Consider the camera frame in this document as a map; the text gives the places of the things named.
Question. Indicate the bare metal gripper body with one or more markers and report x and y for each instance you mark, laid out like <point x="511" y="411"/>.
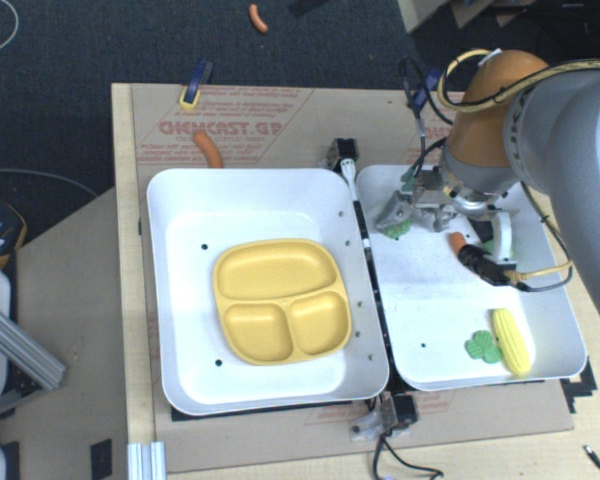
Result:
<point x="432" y="188"/>

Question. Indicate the yellow corn cob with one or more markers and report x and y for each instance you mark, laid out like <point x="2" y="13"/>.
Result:
<point x="512" y="340"/>

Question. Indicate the white plastic tray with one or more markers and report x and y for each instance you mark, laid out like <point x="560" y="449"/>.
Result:
<point x="190" y="288"/>
<point x="430" y="308"/>

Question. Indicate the yellow divided plate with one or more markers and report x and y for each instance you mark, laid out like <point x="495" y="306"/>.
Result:
<point x="280" y="300"/>

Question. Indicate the green broccoli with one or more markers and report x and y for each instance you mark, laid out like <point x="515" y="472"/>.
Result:
<point x="396" y="230"/>

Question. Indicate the green lettuce leaf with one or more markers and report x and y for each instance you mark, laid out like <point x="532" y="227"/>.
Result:
<point x="482" y="346"/>

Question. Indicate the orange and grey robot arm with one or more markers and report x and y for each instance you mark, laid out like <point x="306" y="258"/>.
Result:
<point x="555" y="133"/>

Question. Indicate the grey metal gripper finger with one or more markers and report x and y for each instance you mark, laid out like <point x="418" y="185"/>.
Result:
<point x="441" y="219"/>
<point x="396" y="210"/>

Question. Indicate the black cylinder on white bracket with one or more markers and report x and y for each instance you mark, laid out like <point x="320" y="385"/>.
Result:
<point x="485" y="264"/>

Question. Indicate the brown cardboard board red print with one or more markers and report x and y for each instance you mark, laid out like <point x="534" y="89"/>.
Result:
<point x="260" y="118"/>

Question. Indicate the orange sausage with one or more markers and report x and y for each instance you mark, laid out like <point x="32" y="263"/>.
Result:
<point x="210" y="150"/>
<point x="456" y="242"/>
<point x="258" y="18"/>

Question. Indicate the thin black and white rod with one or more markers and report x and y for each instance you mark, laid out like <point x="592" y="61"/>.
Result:
<point x="366" y="248"/>

